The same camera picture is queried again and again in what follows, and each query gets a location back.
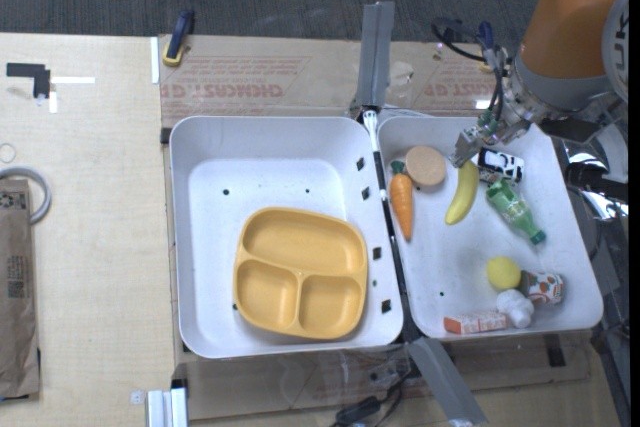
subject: table surface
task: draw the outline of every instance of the table surface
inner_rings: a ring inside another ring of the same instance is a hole
[[[218,38],[224,44],[224,38]],[[32,166],[53,201],[33,228],[41,390],[0,407],[3,426],[142,426],[137,391],[168,389],[175,368],[159,86],[150,38],[1,34],[6,62],[45,64],[58,112],[30,79],[0,76],[0,144]],[[34,204],[39,199],[34,186]],[[476,394],[492,425],[616,425],[600,359],[587,379]],[[198,425],[328,425],[335,411]],[[449,425],[432,398],[403,401],[386,425]]]

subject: yellow banana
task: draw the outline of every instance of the yellow banana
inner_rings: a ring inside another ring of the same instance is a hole
[[[476,199],[479,182],[480,173],[473,162],[467,160],[458,168],[458,187],[444,217],[445,223],[456,224],[466,217]]]

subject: carrot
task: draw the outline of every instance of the carrot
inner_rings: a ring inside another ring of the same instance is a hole
[[[389,183],[389,198],[393,212],[402,234],[406,240],[411,239],[411,231],[413,225],[413,182],[404,173],[404,164],[394,160],[391,163],[394,175]]]

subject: yellow divided plate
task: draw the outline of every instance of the yellow divided plate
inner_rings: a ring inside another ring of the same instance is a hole
[[[289,335],[339,338],[362,315],[367,249],[351,224],[270,207],[247,219],[236,253],[233,296],[251,324]]]

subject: round wooden disc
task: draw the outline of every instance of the round wooden disc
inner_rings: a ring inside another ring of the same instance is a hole
[[[444,157],[431,146],[414,146],[405,157],[407,174],[418,185],[438,185],[447,174]]]

